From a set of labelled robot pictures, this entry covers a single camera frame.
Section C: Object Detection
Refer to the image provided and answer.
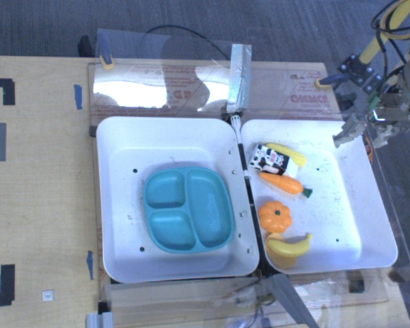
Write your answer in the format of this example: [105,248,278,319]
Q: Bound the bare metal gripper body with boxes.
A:
[364,92,410,130]

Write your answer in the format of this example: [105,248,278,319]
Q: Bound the yellow corn cob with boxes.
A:
[265,142,308,167]

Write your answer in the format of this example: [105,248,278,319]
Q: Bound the brown cardboard board red print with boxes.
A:
[87,58,390,308]

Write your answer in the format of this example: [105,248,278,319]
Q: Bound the white plastic tray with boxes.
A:
[95,115,260,284]
[241,118,399,275]

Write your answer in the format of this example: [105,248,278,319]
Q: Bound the cow print milk carton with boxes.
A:
[248,143,299,179]

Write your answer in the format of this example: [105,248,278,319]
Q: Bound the orange carrot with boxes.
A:
[258,171,314,199]

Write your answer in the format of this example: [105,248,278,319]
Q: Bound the orange pumpkin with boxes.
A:
[257,200,293,234]

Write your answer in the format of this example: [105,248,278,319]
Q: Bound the yellow banana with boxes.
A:
[266,232,314,259]

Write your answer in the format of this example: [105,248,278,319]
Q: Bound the pale orange rounded block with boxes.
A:
[264,232,298,271]

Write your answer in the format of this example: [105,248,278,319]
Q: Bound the blue divided plate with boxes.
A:
[142,166,236,255]

